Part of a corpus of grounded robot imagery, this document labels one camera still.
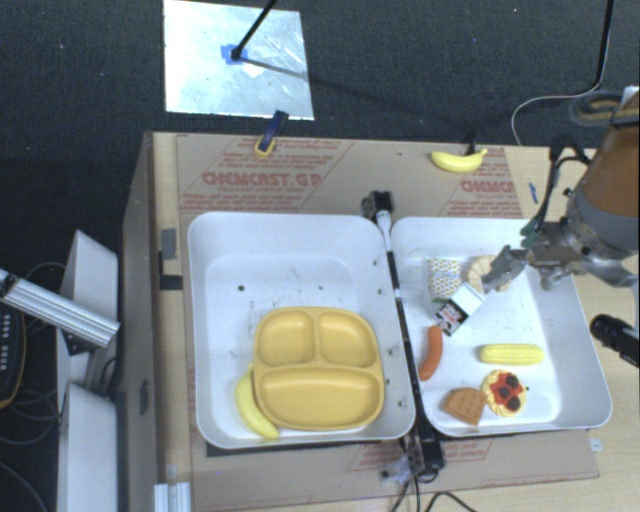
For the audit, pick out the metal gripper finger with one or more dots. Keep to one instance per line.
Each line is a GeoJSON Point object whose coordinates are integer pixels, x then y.
{"type": "Point", "coordinates": [502, 271]}
{"type": "Point", "coordinates": [553, 279]}

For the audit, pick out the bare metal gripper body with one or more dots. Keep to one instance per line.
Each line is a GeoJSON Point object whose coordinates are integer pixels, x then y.
{"type": "Point", "coordinates": [555, 245]}

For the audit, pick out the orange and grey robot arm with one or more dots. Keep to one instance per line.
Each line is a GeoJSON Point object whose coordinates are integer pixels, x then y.
{"type": "Point", "coordinates": [611, 170]}

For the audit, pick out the tan round biscuit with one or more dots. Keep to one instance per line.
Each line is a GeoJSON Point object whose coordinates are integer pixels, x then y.
{"type": "Point", "coordinates": [477, 269]}

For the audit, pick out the white plastic tray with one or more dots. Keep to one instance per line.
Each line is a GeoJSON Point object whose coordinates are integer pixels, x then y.
{"type": "Point", "coordinates": [555, 320]}
{"type": "Point", "coordinates": [280, 260]}

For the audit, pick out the white carton with yellow pattern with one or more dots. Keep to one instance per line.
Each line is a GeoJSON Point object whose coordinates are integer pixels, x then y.
{"type": "Point", "coordinates": [444, 277]}

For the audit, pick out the black and white carton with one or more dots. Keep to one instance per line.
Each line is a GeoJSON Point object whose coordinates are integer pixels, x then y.
{"type": "Point", "coordinates": [457, 310]}

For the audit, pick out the yellow corn cob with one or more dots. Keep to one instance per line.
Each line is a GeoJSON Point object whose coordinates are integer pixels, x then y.
{"type": "Point", "coordinates": [511, 354]}

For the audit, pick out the orange sausage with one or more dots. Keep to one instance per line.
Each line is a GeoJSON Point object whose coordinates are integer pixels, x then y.
{"type": "Point", "coordinates": [432, 352]}

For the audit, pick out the thin black and white rod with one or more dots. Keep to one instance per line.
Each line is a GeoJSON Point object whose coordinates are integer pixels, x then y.
{"type": "Point", "coordinates": [403, 320]}

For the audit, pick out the yellow banana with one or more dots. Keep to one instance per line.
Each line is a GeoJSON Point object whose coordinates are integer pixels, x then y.
{"type": "Point", "coordinates": [252, 407]}
{"type": "Point", "coordinates": [456, 161]}

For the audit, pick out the yellow and red pizza slice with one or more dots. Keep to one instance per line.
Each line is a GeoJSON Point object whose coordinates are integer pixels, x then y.
{"type": "Point", "coordinates": [504, 395]}

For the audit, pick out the brown waffle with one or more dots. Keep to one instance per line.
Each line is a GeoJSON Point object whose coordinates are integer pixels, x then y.
{"type": "Point", "coordinates": [466, 405]}

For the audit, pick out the brown cardboard board red print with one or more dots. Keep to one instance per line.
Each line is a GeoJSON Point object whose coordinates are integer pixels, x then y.
{"type": "Point", "coordinates": [310, 192]}

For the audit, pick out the yellow divided plate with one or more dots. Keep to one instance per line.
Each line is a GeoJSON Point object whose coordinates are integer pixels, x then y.
{"type": "Point", "coordinates": [320, 390]}

